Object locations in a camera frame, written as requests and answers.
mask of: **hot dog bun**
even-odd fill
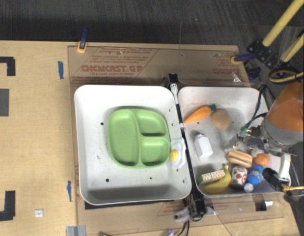
[[[232,164],[250,168],[252,166],[253,158],[251,155],[240,150],[233,150],[228,153],[227,160]]]

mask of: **brown ball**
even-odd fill
[[[231,118],[229,116],[229,113],[226,110],[223,109],[217,109],[211,114],[211,121],[212,124],[222,130],[226,130],[231,125]]]

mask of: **green plate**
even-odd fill
[[[165,119],[155,111],[120,109],[108,121],[108,148],[114,162],[148,168],[167,162],[170,139]]]

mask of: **gray square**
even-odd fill
[[[0,116],[9,116],[9,89],[0,89]]]

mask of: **yellow pole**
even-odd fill
[[[284,12],[284,14],[280,17],[280,19],[276,22],[271,31],[263,39],[262,44],[264,46],[269,47],[273,43],[273,41],[277,38],[277,36],[281,33],[281,31],[289,23],[289,21],[293,18],[297,11],[303,6],[303,4],[304,0],[292,1],[292,3]]]
[[[304,46],[304,33],[283,53],[280,60],[283,62],[288,62],[302,46]]]

